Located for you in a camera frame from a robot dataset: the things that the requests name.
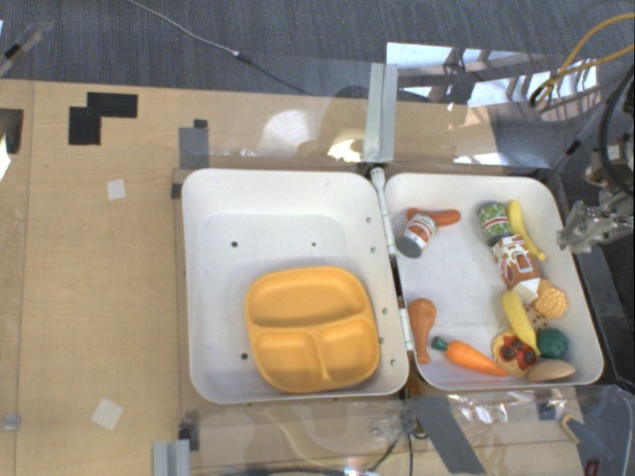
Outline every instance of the gray carpet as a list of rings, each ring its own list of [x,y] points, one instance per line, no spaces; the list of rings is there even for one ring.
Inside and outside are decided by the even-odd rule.
[[[138,1],[207,39],[246,53],[304,91],[320,95],[341,93],[347,86],[367,86],[369,62],[385,59],[389,41],[564,54],[593,24],[633,9],[632,4],[605,2],[580,15],[589,4],[601,0]],[[580,19],[568,28],[575,18]],[[54,24],[9,77],[295,91],[123,0],[0,0],[0,20],[5,21],[0,51],[29,25]],[[582,53],[600,57],[632,40],[632,22],[621,23],[601,32]],[[631,62],[632,57],[616,61],[604,71],[605,76],[625,70]],[[552,164],[589,118],[545,127],[539,132],[540,140],[535,139],[537,127],[522,107],[497,114],[494,123],[502,148],[515,151],[519,160],[533,155]],[[597,190],[579,180],[590,148],[589,141],[565,168],[569,199],[596,201]],[[611,246],[607,256],[632,323],[632,239],[630,242],[629,247]]]

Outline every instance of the orange divided plate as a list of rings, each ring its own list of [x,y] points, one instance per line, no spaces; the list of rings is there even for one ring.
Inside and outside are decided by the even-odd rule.
[[[341,268],[297,268],[261,277],[247,293],[245,318],[260,374],[283,392],[353,386],[379,364],[368,295]]]

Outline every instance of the square paper piece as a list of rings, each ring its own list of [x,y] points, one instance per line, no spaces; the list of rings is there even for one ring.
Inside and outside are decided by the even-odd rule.
[[[108,428],[108,430],[114,430],[122,412],[123,408],[121,406],[117,406],[114,402],[104,397],[92,415],[92,420],[104,428]]]
[[[126,196],[126,185],[123,179],[114,179],[108,182],[108,199],[123,199]]]

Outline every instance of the yellow banana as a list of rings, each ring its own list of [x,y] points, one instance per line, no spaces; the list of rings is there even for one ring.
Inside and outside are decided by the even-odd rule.
[[[503,308],[516,336],[530,346],[536,352],[536,356],[540,356],[536,331],[527,317],[520,297],[513,291],[505,292],[503,294]]]
[[[523,210],[517,200],[510,201],[507,205],[507,218],[509,219],[509,225],[512,226],[514,234],[519,234],[523,237],[529,252],[536,256],[540,261],[545,261],[547,255],[540,251],[538,246],[529,237],[527,229],[525,229],[525,222],[523,222]]]

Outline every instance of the wooden table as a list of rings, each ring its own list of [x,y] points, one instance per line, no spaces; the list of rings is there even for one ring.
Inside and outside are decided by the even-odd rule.
[[[70,146],[68,109],[85,106],[88,91],[137,94],[138,117],[103,118],[101,146]],[[0,232],[0,414],[22,419],[17,435],[0,431],[0,473],[150,474],[152,443],[174,441],[182,414],[171,199],[179,129],[207,120],[216,165],[280,167],[313,141],[305,161],[320,157],[320,168],[350,169],[325,153],[340,133],[363,132],[366,103],[1,80],[0,107],[25,110],[22,150],[0,181],[0,230],[11,231]],[[481,115],[449,132],[431,123],[443,111],[399,105],[399,157],[446,170],[456,156],[495,152]],[[273,158],[246,160],[247,151]],[[109,200],[107,184],[117,179],[126,196]],[[112,430],[91,420],[103,398],[123,408]],[[222,411],[210,407],[208,416]],[[213,425],[207,435],[219,442],[224,430]],[[543,443],[544,456],[533,462],[577,474],[574,446],[558,439]],[[496,449],[507,449],[503,441]],[[416,463],[444,473],[430,443],[421,442]],[[510,463],[522,446],[509,446]],[[257,462],[253,453],[249,461]],[[407,459],[387,461],[387,474]]]

